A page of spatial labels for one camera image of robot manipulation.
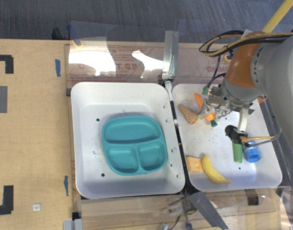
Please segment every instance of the gray tape square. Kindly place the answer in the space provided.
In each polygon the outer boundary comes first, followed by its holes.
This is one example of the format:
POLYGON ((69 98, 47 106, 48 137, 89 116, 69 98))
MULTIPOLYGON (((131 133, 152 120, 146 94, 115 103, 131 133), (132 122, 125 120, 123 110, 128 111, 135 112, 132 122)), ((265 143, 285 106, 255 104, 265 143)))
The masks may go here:
POLYGON ((7 86, 0 86, 0 113, 7 113, 7 86))

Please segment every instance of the black tape mark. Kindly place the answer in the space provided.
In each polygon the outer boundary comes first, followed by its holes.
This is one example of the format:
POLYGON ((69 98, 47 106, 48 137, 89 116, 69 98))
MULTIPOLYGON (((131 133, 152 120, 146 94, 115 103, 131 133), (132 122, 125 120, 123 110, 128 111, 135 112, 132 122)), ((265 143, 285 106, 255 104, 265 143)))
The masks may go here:
POLYGON ((13 74, 13 57, 11 55, 0 55, 0 61, 5 61, 5 74, 13 74))
POLYGON ((248 198, 248 206, 259 205, 259 199, 255 189, 246 189, 245 192, 248 198))
POLYGON ((8 215, 13 211, 13 185, 4 186, 3 202, 0 205, 0 215, 8 215))

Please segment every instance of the small white label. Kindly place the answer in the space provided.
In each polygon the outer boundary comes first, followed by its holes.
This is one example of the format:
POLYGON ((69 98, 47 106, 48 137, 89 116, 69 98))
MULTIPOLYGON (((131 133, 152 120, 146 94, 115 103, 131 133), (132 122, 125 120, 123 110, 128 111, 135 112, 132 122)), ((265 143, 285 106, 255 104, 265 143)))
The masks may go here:
POLYGON ((37 204, 33 204, 33 211, 40 211, 41 210, 41 204, 37 203, 37 204))

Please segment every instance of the yellow pole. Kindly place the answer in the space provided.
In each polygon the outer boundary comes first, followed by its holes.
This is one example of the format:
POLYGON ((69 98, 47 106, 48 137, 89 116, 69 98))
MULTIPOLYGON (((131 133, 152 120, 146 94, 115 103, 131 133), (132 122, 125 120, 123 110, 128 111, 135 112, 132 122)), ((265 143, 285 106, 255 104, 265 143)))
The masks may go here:
POLYGON ((272 32, 292 6, 293 0, 285 0, 272 16, 272 18, 265 25, 265 27, 262 29, 262 31, 266 33, 272 32))

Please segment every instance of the blue toy object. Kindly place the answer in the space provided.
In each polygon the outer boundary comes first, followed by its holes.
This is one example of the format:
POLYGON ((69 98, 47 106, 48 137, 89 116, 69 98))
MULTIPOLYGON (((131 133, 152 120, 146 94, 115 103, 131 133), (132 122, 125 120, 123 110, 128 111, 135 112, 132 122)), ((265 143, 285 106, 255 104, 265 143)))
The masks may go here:
POLYGON ((167 147, 158 122, 148 116, 110 119, 102 129, 109 167, 121 175, 157 171, 167 162, 167 147))
MULTIPOLYGON (((247 142, 249 145, 255 144, 252 140, 247 142)), ((248 162, 254 163, 260 160, 260 156, 256 147, 243 146, 243 152, 248 162)))

